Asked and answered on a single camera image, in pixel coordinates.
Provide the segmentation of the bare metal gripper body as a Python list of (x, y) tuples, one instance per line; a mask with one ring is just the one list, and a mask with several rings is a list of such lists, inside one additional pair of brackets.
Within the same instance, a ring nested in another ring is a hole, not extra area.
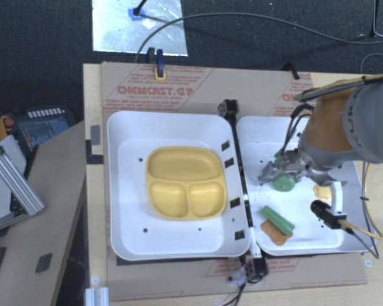
[(328, 187), (335, 182), (344, 186), (348, 180), (334, 178), (329, 173), (339, 167), (316, 162), (302, 147), (286, 150), (284, 153), (277, 152), (275, 155), (275, 168), (278, 170), (278, 174), (285, 174), (294, 182), (299, 182), (303, 177), (307, 177), (322, 187)]

